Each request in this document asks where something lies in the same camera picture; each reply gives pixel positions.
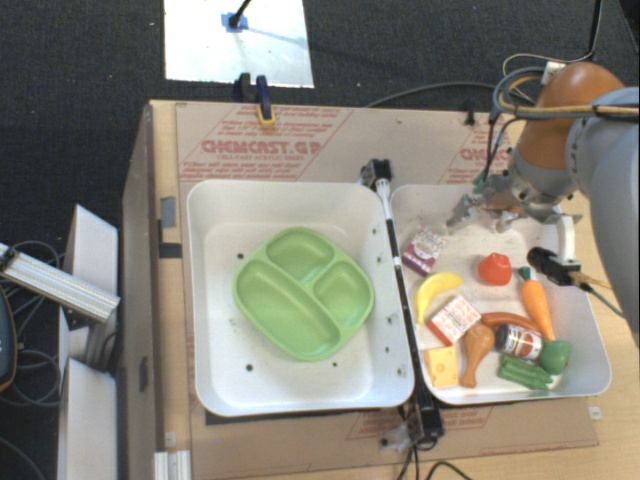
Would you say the small red label can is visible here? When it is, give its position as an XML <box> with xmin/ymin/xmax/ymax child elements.
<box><xmin>494</xmin><ymin>322</ymin><xmax>544</xmax><ymax>362</ymax></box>

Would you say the red sausage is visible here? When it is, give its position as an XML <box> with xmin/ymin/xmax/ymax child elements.
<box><xmin>480</xmin><ymin>311</ymin><xmax>542</xmax><ymax>334</ymax></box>

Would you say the red and white carton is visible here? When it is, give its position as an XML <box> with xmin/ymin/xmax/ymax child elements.
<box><xmin>425</xmin><ymin>294</ymin><xmax>483</xmax><ymax>347</ymax></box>

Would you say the brown chicken drumstick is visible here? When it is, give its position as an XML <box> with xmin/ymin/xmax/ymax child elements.
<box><xmin>458</xmin><ymin>323</ymin><xmax>497</xmax><ymax>389</ymax></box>

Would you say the red tomato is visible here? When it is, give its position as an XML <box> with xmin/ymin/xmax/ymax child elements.
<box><xmin>477</xmin><ymin>252</ymin><xmax>514</xmax><ymax>287</ymax></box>

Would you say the green asparagus bundle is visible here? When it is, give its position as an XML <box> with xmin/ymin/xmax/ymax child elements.
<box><xmin>496</xmin><ymin>353</ymin><xmax>555</xmax><ymax>391</ymax></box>

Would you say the brown cardboard board red print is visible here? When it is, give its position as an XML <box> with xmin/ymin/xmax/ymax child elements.
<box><xmin>174</xmin><ymin>100</ymin><xmax>601</xmax><ymax>469</ymax></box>

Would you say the black block with thin wires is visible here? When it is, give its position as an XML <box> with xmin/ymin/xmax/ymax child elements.
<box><xmin>360</xmin><ymin>158</ymin><xmax>397</xmax><ymax>188</ymax></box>
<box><xmin>408</xmin><ymin>401</ymin><xmax>447</xmax><ymax>443</ymax></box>

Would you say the green bell pepper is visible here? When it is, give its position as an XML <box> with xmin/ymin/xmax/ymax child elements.
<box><xmin>536</xmin><ymin>338</ymin><xmax>572</xmax><ymax>376</ymax></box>

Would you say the yellow cheese wedge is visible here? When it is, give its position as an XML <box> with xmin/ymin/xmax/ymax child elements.
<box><xmin>423</xmin><ymin>345</ymin><xmax>460</xmax><ymax>389</ymax></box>

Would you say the thin black and white rod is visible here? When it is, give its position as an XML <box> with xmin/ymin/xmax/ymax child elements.
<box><xmin>375</xmin><ymin>178</ymin><xmax>434</xmax><ymax>419</ymax></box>

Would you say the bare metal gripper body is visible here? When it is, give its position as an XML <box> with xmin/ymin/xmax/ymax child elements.
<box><xmin>471</xmin><ymin>173</ymin><xmax>565</xmax><ymax>225</ymax></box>

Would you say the white plastic tray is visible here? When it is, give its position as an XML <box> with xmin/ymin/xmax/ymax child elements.
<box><xmin>389</xmin><ymin>183</ymin><xmax>614</xmax><ymax>408</ymax></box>
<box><xmin>185</xmin><ymin>178</ymin><xmax>417</xmax><ymax>418</ymax></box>

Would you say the green divided plate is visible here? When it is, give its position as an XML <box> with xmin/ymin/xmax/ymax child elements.
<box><xmin>231</xmin><ymin>225</ymin><xmax>377</xmax><ymax>363</ymax></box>

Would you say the black cylinder on white bracket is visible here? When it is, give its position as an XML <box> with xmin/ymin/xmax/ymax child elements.
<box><xmin>526</xmin><ymin>213</ymin><xmax>584</xmax><ymax>287</ymax></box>

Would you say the orange carrot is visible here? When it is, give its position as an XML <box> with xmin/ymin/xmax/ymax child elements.
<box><xmin>517</xmin><ymin>265</ymin><xmax>557</xmax><ymax>343</ymax></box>

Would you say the yellow banana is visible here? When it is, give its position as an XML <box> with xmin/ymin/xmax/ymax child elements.
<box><xmin>414</xmin><ymin>271</ymin><xmax>465</xmax><ymax>326</ymax></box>

